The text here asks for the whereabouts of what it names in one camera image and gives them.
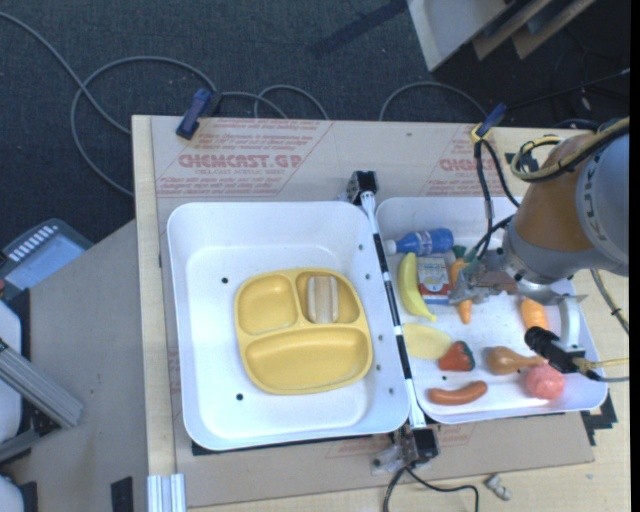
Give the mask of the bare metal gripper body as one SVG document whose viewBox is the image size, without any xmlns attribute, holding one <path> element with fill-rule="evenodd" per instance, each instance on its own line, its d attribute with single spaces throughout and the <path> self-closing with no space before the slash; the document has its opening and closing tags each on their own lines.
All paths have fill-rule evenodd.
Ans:
<svg viewBox="0 0 640 512">
<path fill-rule="evenodd" d="M 514 254 L 503 249 L 488 250 L 468 267 L 468 288 L 487 287 L 490 295 L 502 292 L 522 295 L 537 302 L 552 302 L 556 292 L 546 277 L 541 277 Z"/>
</svg>

